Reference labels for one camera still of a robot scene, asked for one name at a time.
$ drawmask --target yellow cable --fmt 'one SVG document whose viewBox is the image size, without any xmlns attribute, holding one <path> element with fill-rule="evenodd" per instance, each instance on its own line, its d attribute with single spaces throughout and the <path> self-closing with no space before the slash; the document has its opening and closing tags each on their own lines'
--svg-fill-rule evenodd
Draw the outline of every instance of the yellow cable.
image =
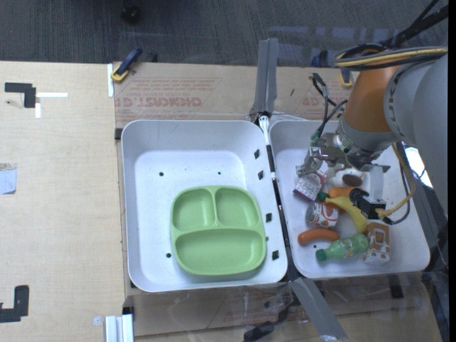
<svg viewBox="0 0 456 342">
<path fill-rule="evenodd" d="M 410 173 L 410 171 L 409 171 L 407 165 L 405 164 L 403 158 L 399 155 L 399 152 L 398 152 L 398 149 L 397 149 L 396 145 L 392 144 L 391 147 L 393 147 L 393 151 L 394 151 L 396 157 L 399 160 L 400 166 L 404 169 L 405 176 L 407 177 L 408 183 L 410 185 L 410 193 L 399 204 L 397 204 L 395 207 L 393 207 L 393 208 L 391 208 L 389 210 L 376 209 L 375 211 L 377 212 L 378 217 L 380 219 L 383 219 L 384 217 L 387 217 L 388 215 L 391 215 L 396 210 L 401 208 L 406 202 L 408 202 L 411 199 L 411 197 L 415 193 L 415 181 L 414 181 L 414 179 L 412 177 L 412 174 Z"/>
<path fill-rule="evenodd" d="M 379 61 L 385 61 L 385 60 L 390 60 L 394 58 L 404 58 L 404 57 L 414 57 L 414 56 L 424 56 L 428 54 L 445 54 L 448 53 L 448 48 L 425 48 L 425 49 L 420 49 L 417 51 L 409 51 L 409 52 L 400 52 L 400 53 L 391 53 L 391 54 L 385 54 L 382 56 L 371 56 L 367 58 L 358 58 L 354 59 L 352 61 L 347 61 L 347 62 L 335 62 L 334 64 L 336 66 L 352 66 L 353 64 L 360 65 L 360 64 L 367 64 L 367 63 L 373 63 L 373 62 L 379 62 Z"/>
</svg>

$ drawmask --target white plastic tray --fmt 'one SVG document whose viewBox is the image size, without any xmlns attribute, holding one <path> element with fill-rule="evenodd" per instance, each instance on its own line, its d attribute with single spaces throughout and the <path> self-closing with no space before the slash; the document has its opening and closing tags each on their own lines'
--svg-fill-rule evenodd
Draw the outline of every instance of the white plastic tray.
<svg viewBox="0 0 456 342">
<path fill-rule="evenodd" d="M 289 232 L 291 253 L 298 271 L 310 279 L 331 279 L 423 270 L 429 264 L 430 253 L 412 200 L 408 217 L 403 222 L 390 227 L 391 259 L 382 266 L 366 264 L 361 255 L 342 261 L 318 263 L 315 258 L 316 250 L 329 247 L 329 242 L 317 241 L 306 246 L 298 243 L 298 234 L 310 228 L 304 217 L 310 202 L 292 194 L 297 181 L 296 166 L 302 165 L 310 147 L 310 137 L 320 124 L 321 122 L 313 120 L 284 120 L 274 123 L 270 129 L 276 176 L 279 180 L 279 193 Z M 333 132 L 336 126 L 335 122 L 329 122 L 325 131 Z M 375 163 L 391 166 L 385 173 L 383 185 L 383 199 L 387 202 L 386 209 L 390 209 L 405 197 L 399 162 L 390 147 Z M 338 172 L 338 175 L 326 186 L 343 186 L 341 173 Z M 368 191 L 368 176 L 361 187 L 366 187 L 365 190 Z M 404 205 L 390 218 L 394 220 L 402 217 L 405 208 Z M 340 233 L 341 237 L 350 237 L 356 233 L 356 229 L 346 213 L 339 217 L 335 230 Z"/>
<path fill-rule="evenodd" d="M 122 153 L 128 271 L 139 289 L 257 285 L 284 277 L 284 238 L 259 127 L 242 120 L 136 120 L 123 130 Z M 233 276 L 195 276 L 183 271 L 173 257 L 172 201 L 183 190 L 207 185 L 241 187 L 257 200 L 267 239 L 259 268 Z M 266 221 L 267 214 L 271 221 Z M 273 259 L 274 251 L 279 258 Z"/>
</svg>

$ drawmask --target robotic arm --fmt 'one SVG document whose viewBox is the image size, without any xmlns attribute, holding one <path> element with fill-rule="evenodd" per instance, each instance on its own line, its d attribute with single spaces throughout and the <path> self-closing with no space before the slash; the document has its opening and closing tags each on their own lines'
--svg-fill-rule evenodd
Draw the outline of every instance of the robotic arm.
<svg viewBox="0 0 456 342">
<path fill-rule="evenodd" d="M 337 56 L 337 66 L 360 74 L 336 132 L 322 134 L 310 156 L 366 171 L 386 148 L 404 142 L 418 149 L 447 216 L 447 48 L 372 53 L 378 50 L 364 45 Z M 364 56 L 349 57 L 355 53 Z"/>
</svg>

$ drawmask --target green bottle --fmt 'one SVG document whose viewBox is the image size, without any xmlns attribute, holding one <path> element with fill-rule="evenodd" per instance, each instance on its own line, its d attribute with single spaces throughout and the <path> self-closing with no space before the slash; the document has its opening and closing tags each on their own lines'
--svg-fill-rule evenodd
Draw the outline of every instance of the green bottle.
<svg viewBox="0 0 456 342">
<path fill-rule="evenodd" d="M 362 234 L 349 238 L 341 238 L 331 243 L 327 249 L 319 249 L 316 253 L 316 259 L 323 262 L 327 259 L 347 259 L 354 254 L 367 251 L 369 248 L 368 238 Z"/>
</svg>

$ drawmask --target wooden table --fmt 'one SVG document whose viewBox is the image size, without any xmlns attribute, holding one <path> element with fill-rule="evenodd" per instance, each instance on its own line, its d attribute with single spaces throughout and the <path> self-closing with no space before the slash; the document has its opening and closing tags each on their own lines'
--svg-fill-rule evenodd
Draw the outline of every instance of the wooden table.
<svg viewBox="0 0 456 342">
<path fill-rule="evenodd" d="M 249 82 L 254 82 L 254 69 L 247 69 Z M 34 109 L 24 108 L 23 95 L 0 90 L 0 164 L 17 167 L 15 193 L 0 195 L 0 303 L 12 308 L 14 288 L 30 289 L 28 316 L 0 323 L 0 341 L 103 341 L 104 316 L 121 315 L 129 287 L 107 65 L 0 62 L 0 77 L 2 85 L 31 83 L 38 93 L 68 93 L 67 98 L 40 99 L 41 117 L 36 118 Z M 293 95 L 292 87 L 286 89 Z M 345 313 L 339 321 L 351 341 L 384 341 L 382 336 L 441 341 L 426 290 L 419 283 L 416 290 L 413 306 L 405 302 L 394 310 Z M 311 323 L 294 327 L 279 327 L 268 341 L 283 341 L 293 333 L 320 341 Z M 232 341 L 243 331 L 139 340 L 189 341 L 192 335 L 198 341 Z"/>
</svg>

